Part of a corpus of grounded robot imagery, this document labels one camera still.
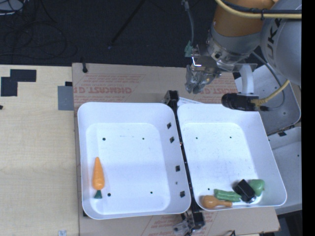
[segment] black bracket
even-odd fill
[[[181,145],[181,150],[182,150],[182,155],[184,159],[184,164],[185,164],[185,170],[186,170],[186,175],[187,175],[187,180],[188,180],[188,185],[189,185],[189,190],[190,190],[190,195],[191,195],[191,212],[194,220],[194,229],[200,229],[205,225],[204,217],[202,212],[200,211],[200,208],[195,200],[193,189],[192,189],[192,183],[191,183],[191,178],[190,178],[190,173],[189,173],[189,168],[188,168],[188,162],[186,158],[186,153],[185,153],[185,148],[184,148],[184,143],[182,139],[182,133],[179,125],[179,120],[178,120],[178,115],[177,115],[177,102],[179,101],[179,95],[178,91],[167,91],[165,97],[164,97],[164,103],[168,105],[174,112],[175,115],[175,121],[176,121],[176,126],[177,126],[177,132],[179,136],[179,141]]]

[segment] toy carrot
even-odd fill
[[[101,199],[102,198],[101,189],[103,189],[105,186],[105,179],[104,179],[103,168],[100,163],[99,157],[95,158],[92,183],[93,183],[93,188],[97,190],[94,198]]]

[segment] orange carrot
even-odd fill
[[[97,190],[94,198],[101,199],[102,198],[101,189],[103,189],[105,186],[105,178],[99,157],[95,158],[92,183],[93,188]]]

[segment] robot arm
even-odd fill
[[[191,50],[192,65],[187,66],[186,75],[187,91],[201,92],[206,84],[218,78],[222,72],[240,72],[242,93],[225,95],[222,103],[233,109],[257,110],[263,101],[253,95],[252,71],[256,64],[245,64],[243,60],[259,45],[274,70],[301,86],[299,12],[302,10],[302,0],[216,1],[237,13],[231,13],[224,6],[217,6],[206,42]],[[241,102],[240,108],[235,105],[237,100]]]

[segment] yellow cable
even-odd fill
[[[232,9],[231,7],[227,6],[224,2],[221,0],[215,0],[218,5],[220,5],[223,9],[225,9],[227,12],[230,12],[236,16],[245,17],[245,18],[261,18],[261,13],[247,13],[238,11],[235,9]],[[264,18],[288,18],[288,19],[302,19],[302,14],[263,14]]]
[[[280,93],[288,84],[290,83],[289,80],[286,80],[284,82],[284,84],[279,87],[276,91],[274,91],[271,95],[269,95],[266,98],[262,98],[262,99],[253,99],[251,100],[251,103],[256,104],[257,106],[260,106],[261,104],[266,103],[267,101],[269,101],[270,99],[272,99],[273,97],[275,97],[278,93]]]

